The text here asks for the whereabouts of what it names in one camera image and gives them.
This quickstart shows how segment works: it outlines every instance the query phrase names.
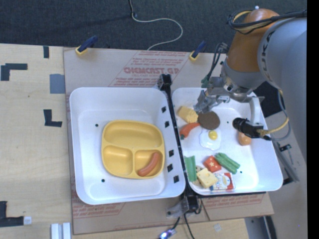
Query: floor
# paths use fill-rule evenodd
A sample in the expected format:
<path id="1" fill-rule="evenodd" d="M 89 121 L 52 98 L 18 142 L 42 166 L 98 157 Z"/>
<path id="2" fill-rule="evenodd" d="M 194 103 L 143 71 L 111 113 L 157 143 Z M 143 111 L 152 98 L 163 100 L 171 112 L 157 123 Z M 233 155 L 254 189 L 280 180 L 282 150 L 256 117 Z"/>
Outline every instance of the floor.
<path id="1" fill-rule="evenodd" d="M 285 118 L 283 112 L 267 117 L 268 128 L 271 129 L 281 125 Z M 272 136 L 282 137 L 286 132 L 287 126 Z M 296 177 L 294 181 L 283 184 L 279 190 L 269 192 L 274 208 L 274 214 L 271 216 L 274 233 L 269 223 L 265 225 L 267 224 L 265 217 L 246 219 L 247 230 L 251 239 L 308 238 L 307 166 L 293 132 L 287 139 L 278 143 L 280 147 L 286 149 L 281 153 Z M 288 179 L 283 162 L 280 161 L 279 163 L 284 179 Z"/>

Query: green toy vegetable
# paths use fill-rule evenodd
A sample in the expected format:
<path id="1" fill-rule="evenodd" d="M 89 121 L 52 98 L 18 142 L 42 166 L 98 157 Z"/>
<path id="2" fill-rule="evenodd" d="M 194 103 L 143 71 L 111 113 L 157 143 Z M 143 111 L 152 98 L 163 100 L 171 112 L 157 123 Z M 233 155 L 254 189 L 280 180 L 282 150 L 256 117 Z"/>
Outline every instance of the green toy vegetable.
<path id="1" fill-rule="evenodd" d="M 188 180 L 193 182 L 197 180 L 196 176 L 196 162 L 195 156 L 185 157 L 184 156 L 185 167 L 188 175 Z"/>
<path id="2" fill-rule="evenodd" d="M 217 153 L 215 159 L 222 167 L 226 168 L 232 174 L 236 174 L 237 169 L 240 167 L 240 164 L 228 157 L 225 153 Z"/>

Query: table surface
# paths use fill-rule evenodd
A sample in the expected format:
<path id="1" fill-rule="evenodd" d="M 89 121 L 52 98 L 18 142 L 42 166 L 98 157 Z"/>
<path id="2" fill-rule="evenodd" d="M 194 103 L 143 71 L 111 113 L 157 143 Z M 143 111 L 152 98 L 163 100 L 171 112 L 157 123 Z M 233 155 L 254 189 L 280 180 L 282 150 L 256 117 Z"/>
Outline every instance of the table surface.
<path id="1" fill-rule="evenodd" d="M 49 76 L 64 74 L 63 47 L 0 44 L 0 65 L 27 63 L 0 81 L 0 201 L 7 217 L 30 216 L 31 225 L 0 228 L 0 238 L 50 238 L 50 225 L 71 223 L 71 187 L 65 94 L 50 94 Z M 44 126 L 43 110 L 62 127 Z M 190 224 L 195 238 L 248 239 L 244 219 Z M 157 238 L 168 227 L 72 235 L 75 239 Z M 191 238 L 185 224 L 173 238 Z"/>

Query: toy food package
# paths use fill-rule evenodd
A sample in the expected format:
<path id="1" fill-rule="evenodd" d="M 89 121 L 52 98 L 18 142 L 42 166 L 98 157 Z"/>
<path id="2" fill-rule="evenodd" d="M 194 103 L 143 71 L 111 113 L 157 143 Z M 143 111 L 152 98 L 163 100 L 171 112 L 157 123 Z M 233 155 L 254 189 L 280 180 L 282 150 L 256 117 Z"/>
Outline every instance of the toy food package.
<path id="1" fill-rule="evenodd" d="M 218 181 L 210 187 L 210 190 L 234 189 L 233 176 L 231 173 L 214 173 Z"/>
<path id="2" fill-rule="evenodd" d="M 217 162 L 214 156 L 210 156 L 206 159 L 204 161 L 204 166 L 212 173 L 221 170 L 221 165 Z"/>

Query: toy carrot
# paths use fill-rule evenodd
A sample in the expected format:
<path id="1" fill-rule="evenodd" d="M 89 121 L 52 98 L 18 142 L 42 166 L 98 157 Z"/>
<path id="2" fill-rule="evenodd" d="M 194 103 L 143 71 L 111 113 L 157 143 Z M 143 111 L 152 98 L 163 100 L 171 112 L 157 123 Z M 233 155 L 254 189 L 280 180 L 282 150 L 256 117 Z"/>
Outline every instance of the toy carrot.
<path id="1" fill-rule="evenodd" d="M 189 132 L 199 126 L 200 124 L 198 122 L 192 122 L 192 123 L 188 123 L 185 126 L 183 126 L 180 131 L 179 131 L 179 136 L 180 138 L 183 140 L 184 138 L 188 137 Z"/>

